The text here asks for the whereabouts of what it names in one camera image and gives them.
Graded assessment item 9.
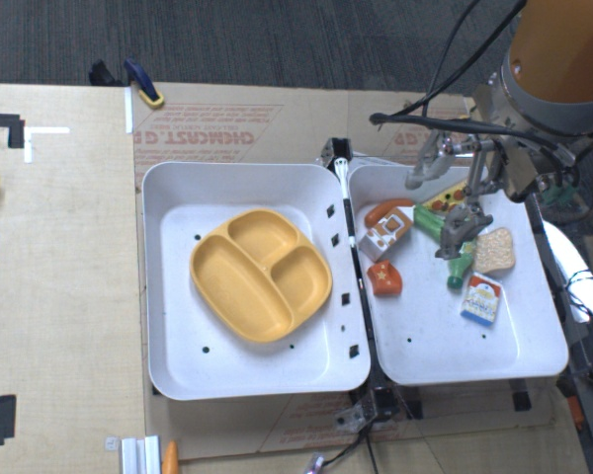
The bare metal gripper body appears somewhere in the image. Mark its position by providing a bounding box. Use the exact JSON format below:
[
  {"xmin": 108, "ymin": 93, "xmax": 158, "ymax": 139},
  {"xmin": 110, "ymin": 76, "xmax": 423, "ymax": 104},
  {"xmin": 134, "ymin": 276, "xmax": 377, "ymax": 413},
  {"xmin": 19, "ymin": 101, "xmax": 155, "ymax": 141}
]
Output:
[{"xmin": 467, "ymin": 83, "xmax": 580, "ymax": 203}]

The toy pizza slice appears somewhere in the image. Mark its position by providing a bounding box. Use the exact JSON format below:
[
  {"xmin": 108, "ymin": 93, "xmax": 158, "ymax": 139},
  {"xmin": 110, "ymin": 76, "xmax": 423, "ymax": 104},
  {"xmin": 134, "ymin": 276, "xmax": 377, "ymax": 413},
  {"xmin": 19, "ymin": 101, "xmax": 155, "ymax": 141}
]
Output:
[{"xmin": 420, "ymin": 177, "xmax": 471, "ymax": 214}]

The green toy vegetable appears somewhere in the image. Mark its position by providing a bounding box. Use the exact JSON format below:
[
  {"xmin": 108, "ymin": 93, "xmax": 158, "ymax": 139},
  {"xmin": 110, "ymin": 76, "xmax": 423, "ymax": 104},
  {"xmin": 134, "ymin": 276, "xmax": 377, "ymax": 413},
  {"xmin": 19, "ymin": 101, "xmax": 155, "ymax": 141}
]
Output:
[{"xmin": 413, "ymin": 203, "xmax": 449, "ymax": 243}]

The toy bread slice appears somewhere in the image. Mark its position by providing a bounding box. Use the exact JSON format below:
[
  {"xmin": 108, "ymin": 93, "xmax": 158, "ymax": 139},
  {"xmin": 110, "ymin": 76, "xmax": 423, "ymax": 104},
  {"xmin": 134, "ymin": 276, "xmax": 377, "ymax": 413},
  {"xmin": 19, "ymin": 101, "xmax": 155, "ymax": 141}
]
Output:
[{"xmin": 473, "ymin": 226, "xmax": 517, "ymax": 277}]

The green toy bottle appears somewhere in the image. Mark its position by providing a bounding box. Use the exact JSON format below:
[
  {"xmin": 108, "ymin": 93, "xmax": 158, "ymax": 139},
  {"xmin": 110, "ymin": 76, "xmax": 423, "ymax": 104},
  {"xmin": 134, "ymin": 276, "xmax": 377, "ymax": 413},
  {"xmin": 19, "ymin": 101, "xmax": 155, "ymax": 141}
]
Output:
[{"xmin": 446, "ymin": 239, "xmax": 477, "ymax": 291}]

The orange toy sausage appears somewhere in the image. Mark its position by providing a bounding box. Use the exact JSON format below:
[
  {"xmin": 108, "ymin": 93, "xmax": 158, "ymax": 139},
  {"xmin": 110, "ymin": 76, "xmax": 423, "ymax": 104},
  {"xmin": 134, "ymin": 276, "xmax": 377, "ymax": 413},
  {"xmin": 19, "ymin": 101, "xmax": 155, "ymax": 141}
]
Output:
[{"xmin": 363, "ymin": 197, "xmax": 416, "ymax": 229}]

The white blue and red carton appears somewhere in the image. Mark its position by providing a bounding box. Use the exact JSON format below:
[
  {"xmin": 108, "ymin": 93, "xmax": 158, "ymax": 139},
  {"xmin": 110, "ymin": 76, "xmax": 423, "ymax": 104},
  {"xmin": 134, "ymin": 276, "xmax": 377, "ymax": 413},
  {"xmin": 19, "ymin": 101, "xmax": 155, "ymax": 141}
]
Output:
[{"xmin": 460, "ymin": 272, "xmax": 503, "ymax": 328}]

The white and brown carton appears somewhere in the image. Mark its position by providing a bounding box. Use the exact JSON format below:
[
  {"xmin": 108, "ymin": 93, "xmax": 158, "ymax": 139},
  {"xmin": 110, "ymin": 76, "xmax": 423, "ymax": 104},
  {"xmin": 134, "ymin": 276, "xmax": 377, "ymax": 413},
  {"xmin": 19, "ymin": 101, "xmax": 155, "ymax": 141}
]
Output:
[{"xmin": 357, "ymin": 205, "xmax": 416, "ymax": 264}]

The thin black and white rod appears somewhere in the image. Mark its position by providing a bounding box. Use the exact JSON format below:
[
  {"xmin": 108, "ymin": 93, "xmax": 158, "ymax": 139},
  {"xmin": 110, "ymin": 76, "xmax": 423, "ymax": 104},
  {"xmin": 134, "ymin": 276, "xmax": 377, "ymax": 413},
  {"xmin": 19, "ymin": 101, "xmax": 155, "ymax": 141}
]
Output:
[{"xmin": 332, "ymin": 157, "xmax": 380, "ymax": 390}]

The white plastic tray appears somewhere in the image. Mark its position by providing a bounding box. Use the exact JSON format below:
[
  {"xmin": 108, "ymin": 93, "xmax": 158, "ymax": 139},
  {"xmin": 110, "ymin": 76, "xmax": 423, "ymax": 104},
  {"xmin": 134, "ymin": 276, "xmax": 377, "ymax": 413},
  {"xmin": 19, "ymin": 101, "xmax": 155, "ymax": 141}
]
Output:
[
  {"xmin": 347, "ymin": 163, "xmax": 571, "ymax": 387},
  {"xmin": 141, "ymin": 160, "xmax": 373, "ymax": 402}
]

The brown cardboard board red print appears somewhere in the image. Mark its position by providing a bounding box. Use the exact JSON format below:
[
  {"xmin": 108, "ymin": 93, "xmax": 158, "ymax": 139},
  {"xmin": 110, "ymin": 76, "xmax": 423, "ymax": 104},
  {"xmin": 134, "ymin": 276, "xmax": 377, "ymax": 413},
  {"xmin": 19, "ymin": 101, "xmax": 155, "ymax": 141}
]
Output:
[{"xmin": 131, "ymin": 82, "xmax": 592, "ymax": 463}]

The yellow divided plate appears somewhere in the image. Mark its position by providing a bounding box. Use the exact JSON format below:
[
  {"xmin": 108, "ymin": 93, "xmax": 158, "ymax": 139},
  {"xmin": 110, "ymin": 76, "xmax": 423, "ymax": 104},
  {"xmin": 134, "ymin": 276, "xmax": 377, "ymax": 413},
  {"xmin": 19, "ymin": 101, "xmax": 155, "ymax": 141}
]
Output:
[{"xmin": 188, "ymin": 207, "xmax": 334, "ymax": 344}]

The orange toy carrot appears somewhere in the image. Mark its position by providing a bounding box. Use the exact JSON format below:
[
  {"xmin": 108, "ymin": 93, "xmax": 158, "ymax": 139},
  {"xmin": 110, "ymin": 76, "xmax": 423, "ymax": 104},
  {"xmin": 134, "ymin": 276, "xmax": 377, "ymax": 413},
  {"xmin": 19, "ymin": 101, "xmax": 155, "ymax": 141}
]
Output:
[{"xmin": 161, "ymin": 439, "xmax": 181, "ymax": 474}]

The black block with thin wires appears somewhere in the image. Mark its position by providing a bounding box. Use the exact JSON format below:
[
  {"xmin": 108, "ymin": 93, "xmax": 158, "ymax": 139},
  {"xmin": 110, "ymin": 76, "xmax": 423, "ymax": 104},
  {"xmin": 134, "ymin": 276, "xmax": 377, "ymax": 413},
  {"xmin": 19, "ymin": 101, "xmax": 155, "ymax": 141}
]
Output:
[
  {"xmin": 324, "ymin": 136, "xmax": 353, "ymax": 168},
  {"xmin": 369, "ymin": 385, "xmax": 402, "ymax": 423}
]

